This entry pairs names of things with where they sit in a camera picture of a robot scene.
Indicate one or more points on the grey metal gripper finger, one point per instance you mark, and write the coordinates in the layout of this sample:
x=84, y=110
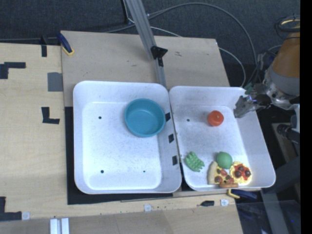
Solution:
x=239, y=106
x=248, y=108

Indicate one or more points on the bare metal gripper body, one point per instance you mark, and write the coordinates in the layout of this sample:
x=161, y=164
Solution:
x=276, y=99

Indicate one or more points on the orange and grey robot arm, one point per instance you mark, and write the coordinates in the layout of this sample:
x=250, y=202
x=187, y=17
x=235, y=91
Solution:
x=287, y=57

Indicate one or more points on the red tomato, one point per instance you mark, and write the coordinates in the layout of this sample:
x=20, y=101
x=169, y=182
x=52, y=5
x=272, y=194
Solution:
x=215, y=118

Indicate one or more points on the white plastic tray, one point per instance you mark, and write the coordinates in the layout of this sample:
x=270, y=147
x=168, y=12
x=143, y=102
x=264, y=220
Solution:
x=209, y=142
x=117, y=150

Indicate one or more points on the green lime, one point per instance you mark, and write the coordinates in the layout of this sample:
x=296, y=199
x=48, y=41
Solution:
x=224, y=160

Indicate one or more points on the round pizza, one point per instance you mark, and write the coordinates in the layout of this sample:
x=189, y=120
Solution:
x=242, y=173

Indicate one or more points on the green leafy vegetable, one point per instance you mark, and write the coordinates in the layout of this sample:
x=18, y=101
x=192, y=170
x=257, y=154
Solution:
x=193, y=162

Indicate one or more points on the pizza slice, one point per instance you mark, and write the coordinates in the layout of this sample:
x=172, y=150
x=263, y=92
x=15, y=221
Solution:
x=215, y=175

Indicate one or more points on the brown sausage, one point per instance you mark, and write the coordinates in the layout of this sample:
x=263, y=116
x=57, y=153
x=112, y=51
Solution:
x=228, y=185

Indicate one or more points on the blue bowl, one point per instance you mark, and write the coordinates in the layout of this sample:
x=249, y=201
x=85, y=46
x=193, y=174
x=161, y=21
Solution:
x=145, y=118

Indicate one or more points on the brown cardboard board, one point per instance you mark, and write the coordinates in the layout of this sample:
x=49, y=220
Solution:
x=109, y=57

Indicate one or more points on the black cylinder on white bracket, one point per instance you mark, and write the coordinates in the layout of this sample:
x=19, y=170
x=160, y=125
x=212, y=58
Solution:
x=288, y=131

